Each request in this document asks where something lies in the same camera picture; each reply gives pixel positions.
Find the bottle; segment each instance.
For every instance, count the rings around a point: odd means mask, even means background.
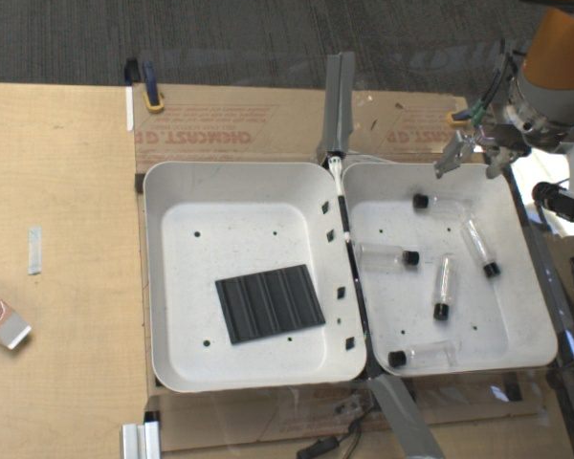
[[[358,243],[355,246],[355,255],[368,269],[416,267],[419,263],[418,251],[404,250],[396,245]]]
[[[487,277],[499,275],[500,270],[496,262],[496,255],[483,236],[480,224],[473,216],[462,225],[461,233],[485,275]]]
[[[417,211],[428,211],[430,214],[450,216],[465,216],[468,212],[467,203],[450,196],[430,196],[414,194],[412,207]]]
[[[450,340],[410,345],[404,350],[389,352],[389,367],[408,369],[457,365],[457,350]]]
[[[433,290],[433,318],[438,321],[449,319],[449,310],[455,301],[457,282],[457,263],[449,254],[440,258]]]

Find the dark gray floor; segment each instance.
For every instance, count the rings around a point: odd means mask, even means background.
[[[518,0],[0,0],[0,81],[122,84],[131,55],[172,83],[323,88],[354,51],[356,88],[476,97],[503,37],[543,11]]]

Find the wooden table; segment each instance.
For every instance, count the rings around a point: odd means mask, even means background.
[[[0,346],[0,458],[118,458],[146,403],[134,142],[122,88],[0,84],[0,296],[33,327]],[[28,229],[42,273],[28,275]],[[569,457],[554,394],[537,416],[435,426],[448,457]],[[294,457],[309,440],[247,446]],[[390,431],[353,457],[402,457]],[[229,449],[166,454],[226,457]],[[340,457],[328,454],[328,459]]]

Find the white plastic tray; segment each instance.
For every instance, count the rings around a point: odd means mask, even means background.
[[[163,163],[146,174],[144,201],[151,351],[166,387],[343,382],[361,373],[364,336],[328,172],[314,164]],[[299,264],[326,323],[232,345],[215,280]]]
[[[485,165],[463,165],[436,180],[430,164],[353,164],[343,175],[355,243],[418,250],[415,271],[360,267],[375,357],[404,376],[545,365],[557,339],[505,180],[485,178]],[[485,278],[471,257],[457,219],[415,212],[412,196],[451,196],[472,202],[502,272]],[[448,321],[432,317],[436,262],[458,262],[457,298]],[[409,345],[453,341],[456,365],[389,368],[388,353]]]

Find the black cap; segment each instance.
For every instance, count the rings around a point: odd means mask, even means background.
[[[412,206],[415,209],[427,209],[430,204],[430,198],[423,194],[414,194],[412,197]]]
[[[496,275],[499,275],[500,272],[496,262],[488,263],[482,268],[482,270],[485,271],[485,275],[487,275],[487,277],[495,277]]]
[[[419,263],[419,252],[418,251],[402,251],[402,261],[404,265],[418,265]]]
[[[389,367],[401,367],[406,364],[406,353],[404,350],[389,352]]]
[[[449,319],[449,305],[438,303],[433,307],[433,319],[446,321]]]

